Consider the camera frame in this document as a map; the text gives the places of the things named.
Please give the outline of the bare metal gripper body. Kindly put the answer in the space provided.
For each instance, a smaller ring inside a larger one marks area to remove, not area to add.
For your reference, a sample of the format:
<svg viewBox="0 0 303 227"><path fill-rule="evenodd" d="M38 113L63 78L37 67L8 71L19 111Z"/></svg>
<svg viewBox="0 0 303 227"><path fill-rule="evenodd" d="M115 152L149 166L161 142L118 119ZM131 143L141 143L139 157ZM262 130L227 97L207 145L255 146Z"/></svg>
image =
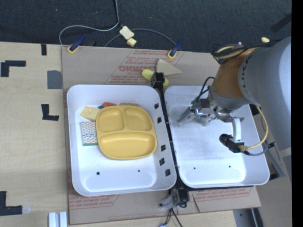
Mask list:
<svg viewBox="0 0 303 227"><path fill-rule="evenodd" d="M232 116L232 110L224 109L208 98L198 99L198 101L193 100L191 108L194 110L196 116L200 118L201 116L213 116L215 120L222 122L232 122L235 119L239 119L240 122L244 120L244 117Z"/></svg>

